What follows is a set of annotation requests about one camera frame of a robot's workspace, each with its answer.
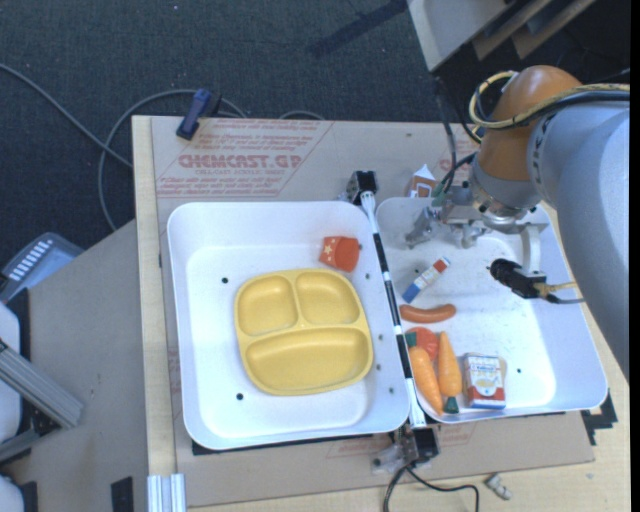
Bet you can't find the orange carrot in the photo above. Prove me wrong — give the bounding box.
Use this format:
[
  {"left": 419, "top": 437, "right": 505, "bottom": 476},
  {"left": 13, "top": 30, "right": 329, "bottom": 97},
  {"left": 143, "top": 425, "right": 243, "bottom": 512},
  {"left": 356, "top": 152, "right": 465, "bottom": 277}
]
[
  {"left": 405, "top": 333, "right": 446, "bottom": 417},
  {"left": 436, "top": 330, "right": 464, "bottom": 416}
]

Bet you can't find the white and orange soup carton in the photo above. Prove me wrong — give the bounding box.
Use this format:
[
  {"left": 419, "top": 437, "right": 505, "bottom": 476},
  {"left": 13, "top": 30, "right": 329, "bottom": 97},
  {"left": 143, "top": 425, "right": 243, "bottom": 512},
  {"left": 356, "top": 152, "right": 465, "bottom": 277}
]
[{"left": 461, "top": 351, "right": 508, "bottom": 412}]

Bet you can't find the thin black and white rod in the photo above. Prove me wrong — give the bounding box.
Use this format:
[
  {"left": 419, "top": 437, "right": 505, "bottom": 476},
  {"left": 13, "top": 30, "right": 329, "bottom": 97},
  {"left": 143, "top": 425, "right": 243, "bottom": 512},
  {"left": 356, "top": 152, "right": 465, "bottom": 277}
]
[{"left": 360, "top": 191, "right": 427, "bottom": 428}]

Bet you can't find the white and orange house-shaped carton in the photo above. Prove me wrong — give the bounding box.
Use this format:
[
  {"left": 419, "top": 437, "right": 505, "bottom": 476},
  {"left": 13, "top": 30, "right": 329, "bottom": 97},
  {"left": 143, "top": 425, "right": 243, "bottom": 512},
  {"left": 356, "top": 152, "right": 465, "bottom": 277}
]
[{"left": 403, "top": 163, "right": 442, "bottom": 199}]

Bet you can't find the yellow divided plate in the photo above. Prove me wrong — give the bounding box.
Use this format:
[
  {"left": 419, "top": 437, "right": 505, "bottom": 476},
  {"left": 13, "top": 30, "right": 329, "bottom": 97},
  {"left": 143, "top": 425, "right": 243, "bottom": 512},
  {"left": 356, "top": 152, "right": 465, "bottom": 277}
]
[{"left": 232, "top": 267, "right": 376, "bottom": 398}]

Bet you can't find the black cylinder on white bracket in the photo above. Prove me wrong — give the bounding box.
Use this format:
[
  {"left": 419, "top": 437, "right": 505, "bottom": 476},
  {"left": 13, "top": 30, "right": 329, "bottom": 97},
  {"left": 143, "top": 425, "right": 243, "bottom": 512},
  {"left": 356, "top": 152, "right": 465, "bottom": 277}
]
[{"left": 488, "top": 219, "right": 549, "bottom": 300}]

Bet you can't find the white blue red carton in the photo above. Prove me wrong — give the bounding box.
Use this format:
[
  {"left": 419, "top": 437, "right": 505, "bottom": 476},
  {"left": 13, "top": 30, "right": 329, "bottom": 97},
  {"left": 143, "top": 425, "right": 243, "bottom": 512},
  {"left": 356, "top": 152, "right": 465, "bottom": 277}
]
[{"left": 400, "top": 256, "right": 452, "bottom": 305}]

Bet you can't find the brown cardboard board red print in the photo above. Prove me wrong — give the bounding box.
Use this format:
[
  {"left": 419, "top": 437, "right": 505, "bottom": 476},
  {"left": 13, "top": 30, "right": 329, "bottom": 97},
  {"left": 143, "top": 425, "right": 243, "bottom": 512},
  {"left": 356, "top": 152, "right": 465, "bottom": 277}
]
[{"left": 149, "top": 116, "right": 597, "bottom": 507}]

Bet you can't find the orange sausage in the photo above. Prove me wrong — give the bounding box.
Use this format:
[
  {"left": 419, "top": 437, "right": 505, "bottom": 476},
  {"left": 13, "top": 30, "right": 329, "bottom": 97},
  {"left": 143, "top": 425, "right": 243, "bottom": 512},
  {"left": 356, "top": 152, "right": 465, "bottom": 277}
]
[{"left": 398, "top": 302, "right": 458, "bottom": 324}]

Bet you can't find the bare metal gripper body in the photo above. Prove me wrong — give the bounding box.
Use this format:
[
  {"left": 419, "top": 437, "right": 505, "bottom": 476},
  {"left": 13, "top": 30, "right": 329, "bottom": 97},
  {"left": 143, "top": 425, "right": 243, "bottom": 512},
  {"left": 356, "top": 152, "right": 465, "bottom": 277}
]
[{"left": 438, "top": 185, "right": 532, "bottom": 235}]

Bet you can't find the red carton with yellow star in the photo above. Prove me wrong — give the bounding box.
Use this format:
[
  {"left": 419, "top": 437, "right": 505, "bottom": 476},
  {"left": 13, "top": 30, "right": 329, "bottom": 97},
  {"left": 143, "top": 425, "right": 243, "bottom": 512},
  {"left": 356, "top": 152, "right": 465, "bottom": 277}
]
[{"left": 318, "top": 235, "right": 362, "bottom": 274}]

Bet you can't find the white plastic tray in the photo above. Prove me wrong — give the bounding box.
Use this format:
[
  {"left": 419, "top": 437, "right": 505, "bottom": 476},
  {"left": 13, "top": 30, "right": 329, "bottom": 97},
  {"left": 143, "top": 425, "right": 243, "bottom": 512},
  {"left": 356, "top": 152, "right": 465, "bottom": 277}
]
[
  {"left": 166, "top": 200, "right": 413, "bottom": 452},
  {"left": 374, "top": 195, "right": 610, "bottom": 426}
]

